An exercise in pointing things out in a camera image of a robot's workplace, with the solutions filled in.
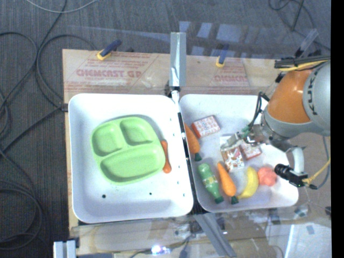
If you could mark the black cylinder on white bracket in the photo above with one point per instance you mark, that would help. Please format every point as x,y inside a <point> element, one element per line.
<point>289,173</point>

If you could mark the red and white carton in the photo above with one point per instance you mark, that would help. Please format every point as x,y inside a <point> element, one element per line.
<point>233,160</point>
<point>251,151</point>
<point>206,126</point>

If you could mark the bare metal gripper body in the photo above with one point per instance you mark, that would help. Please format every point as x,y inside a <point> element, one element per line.
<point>258,134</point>

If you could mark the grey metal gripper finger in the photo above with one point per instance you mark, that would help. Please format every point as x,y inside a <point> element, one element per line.
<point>237,137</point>
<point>231,144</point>

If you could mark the yellow banana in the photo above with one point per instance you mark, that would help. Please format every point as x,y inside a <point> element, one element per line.
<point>252,184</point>

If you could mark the green plastic bottle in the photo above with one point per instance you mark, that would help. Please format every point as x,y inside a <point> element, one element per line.
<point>209,180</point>

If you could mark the brown cardboard board red print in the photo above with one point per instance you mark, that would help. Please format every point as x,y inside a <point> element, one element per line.
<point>113,72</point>

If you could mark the pink round toy food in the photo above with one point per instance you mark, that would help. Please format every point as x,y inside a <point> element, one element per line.
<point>267,176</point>

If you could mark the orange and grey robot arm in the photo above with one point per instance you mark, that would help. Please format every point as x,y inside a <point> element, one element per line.
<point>289,103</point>

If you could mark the orange carrot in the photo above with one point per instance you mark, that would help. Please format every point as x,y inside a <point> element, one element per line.
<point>227,183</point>
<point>192,141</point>

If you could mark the white plastic tray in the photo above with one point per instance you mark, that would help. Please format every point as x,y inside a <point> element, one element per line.
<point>236,111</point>
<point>129,203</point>

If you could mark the green divided plate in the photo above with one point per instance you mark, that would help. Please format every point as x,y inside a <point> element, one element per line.
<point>126,154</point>

